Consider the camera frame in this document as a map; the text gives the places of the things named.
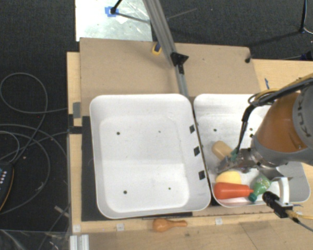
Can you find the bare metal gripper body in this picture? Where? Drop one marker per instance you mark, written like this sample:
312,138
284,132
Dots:
246,160

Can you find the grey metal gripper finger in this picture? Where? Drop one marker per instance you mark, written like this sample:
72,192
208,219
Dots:
236,168
220,167

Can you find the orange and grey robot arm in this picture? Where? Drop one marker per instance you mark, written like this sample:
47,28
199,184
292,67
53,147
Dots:
281,129

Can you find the yellow toy lemon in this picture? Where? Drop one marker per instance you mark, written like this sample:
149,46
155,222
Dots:
228,177

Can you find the beige toy bread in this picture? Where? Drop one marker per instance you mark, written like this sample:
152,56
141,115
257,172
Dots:
220,148

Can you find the orange carrot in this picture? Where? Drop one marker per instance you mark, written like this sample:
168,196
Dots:
229,190

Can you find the green bottle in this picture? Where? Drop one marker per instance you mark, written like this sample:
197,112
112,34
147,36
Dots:
260,185

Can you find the white plastic tray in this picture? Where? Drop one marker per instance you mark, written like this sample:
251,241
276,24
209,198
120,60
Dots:
224,113
146,155

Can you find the brown toy drumstick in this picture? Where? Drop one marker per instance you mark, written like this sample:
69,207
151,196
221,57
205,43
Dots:
163,225

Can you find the brown cardboard board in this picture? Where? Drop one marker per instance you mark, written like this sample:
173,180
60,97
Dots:
125,72

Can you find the black cylinder on white bracket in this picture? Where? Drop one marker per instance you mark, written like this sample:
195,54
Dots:
281,191

